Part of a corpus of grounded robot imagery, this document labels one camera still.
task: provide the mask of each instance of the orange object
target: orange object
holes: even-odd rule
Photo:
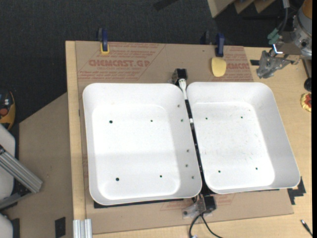
[[[312,111],[312,94],[311,93],[303,94],[301,97],[301,104],[303,109],[311,112]]]

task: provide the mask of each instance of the gray carpet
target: gray carpet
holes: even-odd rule
[[[207,0],[0,0],[0,88],[11,90],[17,122],[66,92],[66,40],[95,40],[99,27],[109,41],[199,44],[209,30],[227,45],[268,46],[274,18],[257,16],[254,6],[238,15],[233,5],[215,19]],[[304,0],[292,0],[301,5]],[[261,15],[282,15],[276,1]]]

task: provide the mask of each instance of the white tray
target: white tray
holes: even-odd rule
[[[0,214],[1,238],[13,238],[13,226],[10,220]]]
[[[181,90],[94,83],[83,92],[89,187],[99,204],[196,196],[202,180]]]
[[[187,88],[208,187],[220,194],[295,187],[300,181],[272,91],[262,83]]]
[[[272,91],[261,83],[187,88],[207,186],[295,187],[300,175]],[[89,187],[103,205],[188,198],[202,180],[181,90],[94,83],[83,93]]]

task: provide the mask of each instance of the wire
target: wire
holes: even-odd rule
[[[192,236],[192,228],[193,228],[194,223],[198,220],[199,217],[200,217],[200,215],[196,216],[196,217],[193,219],[192,223],[190,224],[189,232],[188,232],[189,238],[192,238],[192,237],[193,237],[193,236]]]
[[[204,223],[205,223],[205,225],[206,225],[206,227],[207,227],[207,229],[209,230],[210,233],[212,233],[214,236],[216,236],[216,237],[218,237],[218,238],[222,238],[222,237],[216,235],[213,231],[211,231],[211,229],[209,228],[209,226],[208,226],[206,220],[204,219],[204,213],[202,213],[202,214],[196,216],[196,217],[193,219],[193,221],[192,221],[192,223],[190,224],[190,227],[189,227],[189,238],[192,238],[192,237],[193,237],[193,236],[192,236],[192,228],[193,228],[193,225],[195,224],[195,222],[199,219],[199,217],[201,217],[201,218],[203,219],[203,221],[204,221]]]
[[[201,215],[201,217],[202,217],[202,219],[203,219],[203,221],[204,221],[204,223],[205,223],[207,229],[209,230],[209,232],[212,233],[214,236],[216,236],[216,237],[218,237],[218,238],[222,238],[222,237],[216,235],[213,231],[211,231],[211,229],[209,228],[209,226],[208,226],[206,220],[205,220],[204,217],[203,217],[203,214]]]
[[[287,19],[288,19],[288,8],[285,8],[285,15],[284,15],[284,19],[283,19],[283,22],[280,23],[280,25],[277,27],[277,29],[279,30],[279,33],[281,34],[284,29],[285,29],[285,26],[286,26],[286,23],[287,23]]]

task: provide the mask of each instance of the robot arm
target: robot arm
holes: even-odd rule
[[[288,0],[283,0],[285,10],[289,6]],[[296,64],[299,59],[312,59],[312,15],[313,0],[305,0],[302,7],[294,16],[293,31],[283,31],[287,20],[284,19],[280,29],[275,29],[268,38],[272,44],[269,52],[263,51],[260,67],[257,69],[259,78],[269,78],[279,69],[288,64]]]

